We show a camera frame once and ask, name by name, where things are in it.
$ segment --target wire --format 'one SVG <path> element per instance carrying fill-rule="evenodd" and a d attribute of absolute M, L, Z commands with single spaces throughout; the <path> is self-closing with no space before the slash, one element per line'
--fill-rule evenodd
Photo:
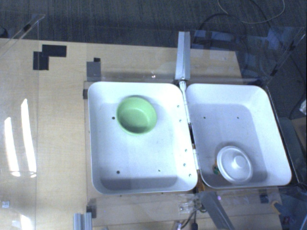
<path fill-rule="evenodd" d="M 191 214 L 190 214 L 189 218 L 187 219 L 187 221 L 182 223 L 181 229 L 184 229 L 184 228 L 187 226 L 187 224 L 190 222 L 190 220 L 192 219 L 192 217 L 193 217 L 194 215 L 195 215 L 195 221 L 196 221 L 196 213 L 197 213 L 197 211 L 200 210 L 200 209 L 202 209 L 202 206 L 199 207 L 199 208 L 197 208 L 197 209 L 195 209 L 195 210 L 193 210 L 193 211 L 191 212 Z"/>
<path fill-rule="evenodd" d="M 245 24 L 261 24 L 261 23 L 265 23 L 265 22 L 271 21 L 271 20 L 277 18 L 278 16 L 282 15 L 282 13 L 284 12 L 285 3 L 284 3 L 284 0 L 282 0 L 282 1 L 283 1 L 283 9 L 282 9 L 282 11 L 281 11 L 279 14 L 273 16 L 273 17 L 270 18 L 270 19 L 267 19 L 267 20 L 264 20 L 264 21 L 259 21 L 259 22 L 247 22 L 247 21 L 242 21 L 242 20 L 240 20 L 240 21 L 241 21 L 242 23 L 245 23 Z M 229 13 L 227 12 L 227 10 L 225 10 L 225 9 L 221 6 L 220 0 L 217 0 L 217 4 L 219 5 L 220 9 L 221 9 L 224 13 L 229 14 Z"/>
<path fill-rule="evenodd" d="M 215 13 L 215 14 L 212 14 L 210 15 L 209 17 L 207 17 L 202 23 L 201 25 L 199 26 L 199 28 L 197 29 L 197 31 L 200 31 L 202 30 L 202 28 L 204 27 L 204 25 L 206 24 L 206 22 L 208 22 L 209 20 L 211 20 L 212 18 L 216 17 L 216 16 L 226 16 L 226 17 L 231 17 L 231 18 L 234 18 L 236 20 L 236 22 L 239 22 L 242 27 L 243 27 L 243 33 L 241 35 L 238 35 L 238 34 L 234 34 L 234 33 L 228 33 L 228 34 L 232 34 L 235 36 L 235 39 L 239 39 L 239 41 L 244 45 L 245 47 L 245 50 L 246 50 L 246 54 L 248 56 L 247 60 L 246 60 L 246 64 L 245 66 L 242 68 L 242 74 L 246 71 L 246 69 L 248 68 L 248 62 L 249 62 L 249 49 L 248 49 L 248 46 L 247 44 L 245 43 L 244 39 L 246 37 L 246 34 L 247 34 L 247 28 L 246 26 L 244 25 L 244 23 L 242 23 L 240 21 L 240 19 L 232 14 L 228 14 L 228 13 Z M 209 43 L 208 45 L 208 48 L 212 47 L 212 44 L 213 44 L 213 39 L 210 39 L 210 40 L 196 40 L 197 36 L 193 36 L 193 40 L 192 40 L 192 44 L 197 44 L 197 45 L 204 45 L 205 43 Z"/>

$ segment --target wooden surface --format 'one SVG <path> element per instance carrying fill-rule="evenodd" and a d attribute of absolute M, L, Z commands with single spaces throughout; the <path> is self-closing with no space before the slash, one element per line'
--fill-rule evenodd
<path fill-rule="evenodd" d="M 137 76 L 140 81 L 146 81 L 155 76 L 157 80 L 171 81 L 175 72 L 177 50 L 23 40 L 14 48 L 15 52 L 22 52 L 23 58 L 19 59 L 16 53 L 15 58 L 9 57 L 5 61 L 0 59 L 0 66 L 16 66 L 18 63 L 24 68 L 14 71 L 20 75 L 23 75 L 25 69 L 33 73 L 33 51 L 41 50 L 42 44 L 66 45 L 67 57 L 50 57 L 49 71 L 39 72 L 38 86 L 31 86 L 35 83 L 30 81 L 23 86 L 25 89 L 38 88 L 38 106 L 34 109 L 38 111 L 38 119 L 34 119 L 34 123 L 37 121 L 38 124 L 34 205 L 36 229 L 71 230 L 73 214 L 84 213 L 88 203 L 97 207 L 98 217 L 93 219 L 96 230 L 105 225 L 108 225 L 109 230 L 170 229 L 174 220 L 186 219 L 189 214 L 180 213 L 179 204 L 189 201 L 193 195 L 105 196 L 97 193 L 90 183 L 90 164 L 86 160 L 88 150 L 85 149 L 86 144 L 88 145 L 83 100 L 86 62 L 93 61 L 94 57 L 101 58 L 103 77 L 116 80 L 118 77 L 123 80 L 126 76 Z M 201 75 L 205 72 L 207 77 L 240 78 L 239 67 L 234 60 L 235 54 L 228 52 L 223 55 L 222 60 L 219 60 L 217 54 L 192 52 L 192 74 Z M 7 190 L 13 187 L 16 195 L 24 195 L 24 188 L 17 188 L 14 182 L 1 186 Z M 33 195 L 31 197 L 29 194 L 27 197 L 33 200 Z M 227 202 L 224 201 L 225 210 L 237 229 L 256 229 L 254 223 L 261 221 L 266 226 L 265 229 L 280 229 L 278 216 L 269 204 L 260 203 L 257 194 L 250 204 L 228 205 Z M 203 226 L 200 229 L 215 229 L 208 213 L 198 217 L 204 219 L 200 221 L 200 226 Z"/>

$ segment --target black cable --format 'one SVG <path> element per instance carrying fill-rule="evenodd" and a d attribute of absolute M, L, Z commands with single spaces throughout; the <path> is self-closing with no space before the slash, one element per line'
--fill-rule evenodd
<path fill-rule="evenodd" d="M 212 18 L 216 17 L 216 16 L 226 16 L 226 17 L 235 18 L 237 21 L 239 21 L 239 22 L 242 24 L 242 26 L 243 26 L 243 28 L 244 28 L 243 35 L 246 35 L 247 30 L 246 30 L 246 27 L 245 27 L 244 23 L 242 23 L 242 22 L 239 20 L 238 17 L 236 17 L 236 16 L 234 16 L 234 15 L 231 15 L 231 14 L 227 14 L 227 13 L 215 13 L 215 14 L 213 14 L 213 15 L 210 15 L 208 18 L 206 18 L 206 19 L 202 22 L 202 24 L 199 26 L 199 28 L 197 29 L 197 31 L 202 30 L 203 27 L 204 27 L 204 25 L 205 25 L 205 23 L 208 22 L 209 20 L 211 20 Z M 194 37 L 193 37 L 192 44 L 194 44 L 194 42 L 195 42 L 195 35 L 194 35 Z"/>
<path fill-rule="evenodd" d="M 234 16 L 234 15 L 231 15 L 231 14 L 226 14 L 226 13 L 215 13 L 215 14 L 213 14 L 213 15 L 210 15 L 208 18 L 206 18 L 206 19 L 202 22 L 202 24 L 199 26 L 199 28 L 198 28 L 197 31 L 202 30 L 203 27 L 204 27 L 204 25 L 205 25 L 205 23 L 208 22 L 209 20 L 211 20 L 212 18 L 216 17 L 216 16 L 226 16 L 226 17 L 234 18 L 234 19 L 236 19 L 237 22 L 241 23 L 241 25 L 242 25 L 242 27 L 243 27 L 243 33 L 242 33 L 243 36 L 239 36 L 238 34 L 230 33 L 230 34 L 232 34 L 232 35 L 235 37 L 235 39 L 238 38 L 239 41 L 244 45 L 245 50 L 246 50 L 246 54 L 247 54 L 247 56 L 248 56 L 247 62 L 246 62 L 246 64 L 245 64 L 245 66 L 242 68 L 242 74 L 243 74 L 244 71 L 248 68 L 248 62 L 249 62 L 249 49 L 248 49 L 247 44 L 244 42 L 244 39 L 246 38 L 246 34 L 247 34 L 246 26 L 245 26 L 244 23 L 242 23 L 242 22 L 240 21 L 240 19 L 239 19 L 238 17 L 236 17 L 236 16 Z M 195 34 L 194 34 L 194 37 L 193 37 L 193 40 L 192 40 L 192 44 L 203 45 L 203 43 L 210 43 L 210 44 L 208 45 L 208 47 L 210 48 L 210 47 L 212 46 L 212 42 L 213 42 L 212 39 L 211 39 L 211 40 L 201 40 L 201 41 L 196 41 L 195 39 L 196 39 L 196 36 L 195 36 Z"/>
<path fill-rule="evenodd" d="M 189 218 L 187 219 L 187 221 L 185 223 L 183 223 L 183 225 L 181 226 L 181 229 L 184 229 L 187 224 L 190 222 L 191 218 L 193 217 L 193 215 L 195 214 L 196 215 L 196 212 L 197 212 L 197 209 L 192 211 L 192 213 L 190 214 Z"/>
<path fill-rule="evenodd" d="M 196 213 L 197 211 L 195 211 L 195 214 L 194 214 L 194 223 L 196 222 Z"/>
<path fill-rule="evenodd" d="M 267 19 L 267 20 L 265 20 L 265 21 L 259 21 L 259 22 L 246 22 L 246 21 L 242 21 L 242 20 L 240 20 L 240 21 L 243 22 L 243 23 L 245 23 L 245 24 L 261 24 L 261 23 L 265 23 L 265 22 L 271 21 L 271 20 L 273 20 L 273 19 L 279 17 L 280 15 L 282 15 L 282 13 L 284 12 L 284 10 L 285 10 L 285 3 L 284 3 L 284 0 L 282 0 L 282 1 L 283 1 L 283 9 L 282 9 L 282 11 L 281 11 L 279 14 L 277 14 L 277 15 L 271 17 L 270 19 Z M 223 12 L 225 12 L 226 14 L 228 14 L 228 12 L 221 6 L 220 0 L 217 0 L 217 4 L 218 4 L 218 6 L 220 7 L 220 9 L 221 9 Z"/>
<path fill-rule="evenodd" d="M 192 223 L 191 230 L 198 230 L 198 224 L 196 222 Z"/>
<path fill-rule="evenodd" d="M 270 27 L 270 21 L 267 20 L 267 17 L 265 16 L 265 13 L 263 12 L 262 8 L 254 0 L 248 0 L 248 1 L 253 3 L 259 9 L 260 13 L 262 14 L 263 18 L 265 19 L 265 22 L 263 22 L 263 23 L 268 24 L 268 26 Z"/>

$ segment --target transparent acrylic panel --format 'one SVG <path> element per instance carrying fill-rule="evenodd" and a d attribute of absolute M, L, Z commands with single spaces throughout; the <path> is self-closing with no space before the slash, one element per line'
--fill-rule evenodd
<path fill-rule="evenodd" d="M 104 27 L 99 28 L 100 32 L 106 30 Z M 147 46 L 146 43 L 146 36 L 154 37 L 157 33 L 157 36 L 167 40 L 169 35 L 173 35 L 172 31 L 162 33 L 142 29 L 137 31 L 140 40 L 134 45 L 125 45 L 130 41 L 129 34 L 119 38 L 116 44 L 87 45 L 87 63 L 94 62 L 94 58 L 101 62 L 101 76 L 96 81 L 172 82 L 174 80 L 177 48 Z"/>
<path fill-rule="evenodd" d="M 266 36 L 192 31 L 191 80 L 266 85 L 304 37 L 304 29 L 295 27 L 270 27 Z"/>
<path fill-rule="evenodd" d="M 43 15 L 0 11 L 0 225 L 35 229 L 38 71 Z"/>

